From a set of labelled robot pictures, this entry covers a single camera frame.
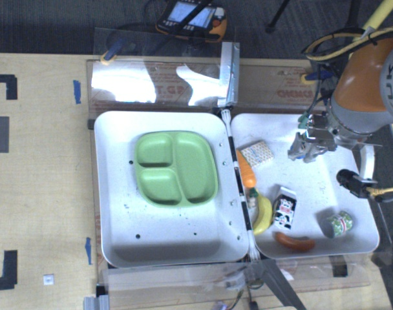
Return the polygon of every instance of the dark floor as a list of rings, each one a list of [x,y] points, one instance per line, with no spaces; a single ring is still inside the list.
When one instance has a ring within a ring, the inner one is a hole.
[[[241,57],[303,58],[301,50],[307,44],[346,25],[351,5],[351,0],[291,0],[277,31],[267,34],[265,24],[282,1],[215,0],[228,13],[225,39],[240,42]],[[363,26],[380,2],[362,0],[356,25]],[[149,29],[144,24],[154,24],[164,6],[164,0],[0,0],[0,52],[93,54],[95,28],[130,24],[131,30]],[[382,27],[390,25],[393,12]],[[373,141],[383,146],[377,151],[375,177],[381,187],[392,187],[393,138],[389,127],[375,134]],[[393,305],[393,203],[382,204],[381,211],[373,204],[381,234],[374,261],[382,268]]]

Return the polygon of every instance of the wooden table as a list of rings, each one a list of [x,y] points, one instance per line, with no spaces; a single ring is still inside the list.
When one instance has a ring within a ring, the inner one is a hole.
[[[0,276],[3,252],[18,252],[18,282],[0,291],[2,309],[81,309],[98,281],[96,231],[87,128],[87,60],[92,56],[0,54],[0,74],[18,78],[18,99],[6,100],[9,153],[0,153]],[[242,64],[258,64],[242,61]],[[76,102],[74,81],[80,83]],[[85,250],[92,240],[92,264]],[[43,276],[54,275],[54,285]],[[370,285],[299,293],[309,309],[390,309],[378,268],[367,267]],[[276,308],[274,296],[257,299]],[[164,309],[211,309],[209,304]],[[241,301],[235,309],[247,309]]]

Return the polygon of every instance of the banana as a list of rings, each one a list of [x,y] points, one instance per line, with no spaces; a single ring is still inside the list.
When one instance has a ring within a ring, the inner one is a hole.
[[[258,235],[270,227],[273,219],[273,206],[271,205],[271,201],[261,195],[255,188],[250,190],[250,196],[256,198],[258,201],[259,216],[253,224],[254,235]]]

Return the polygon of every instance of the brown sausage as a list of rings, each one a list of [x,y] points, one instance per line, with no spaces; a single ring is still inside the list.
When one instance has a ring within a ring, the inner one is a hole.
[[[296,251],[309,251],[314,248],[315,241],[313,239],[299,240],[291,238],[282,232],[275,233],[275,239],[283,246]]]

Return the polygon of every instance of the green divided plate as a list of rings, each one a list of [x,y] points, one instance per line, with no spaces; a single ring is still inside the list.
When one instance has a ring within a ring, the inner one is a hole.
[[[154,132],[140,137],[134,164],[140,194],[159,206],[189,207],[218,191],[217,169],[208,142],[194,132]]]

